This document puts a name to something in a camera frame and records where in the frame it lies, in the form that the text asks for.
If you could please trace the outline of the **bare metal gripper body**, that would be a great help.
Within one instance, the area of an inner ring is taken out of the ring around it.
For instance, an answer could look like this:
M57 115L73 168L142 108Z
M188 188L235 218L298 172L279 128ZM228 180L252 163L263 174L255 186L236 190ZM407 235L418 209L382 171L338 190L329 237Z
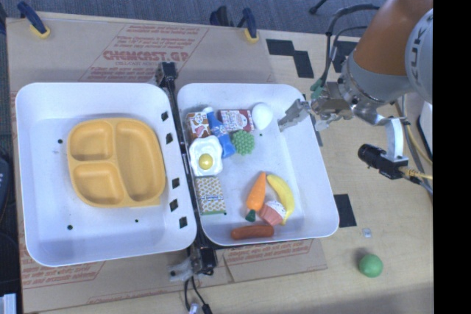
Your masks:
M325 125L354 117L373 126L385 126L388 121L378 113L385 101L368 94L349 74L341 74L335 82L318 79L310 91L311 109Z

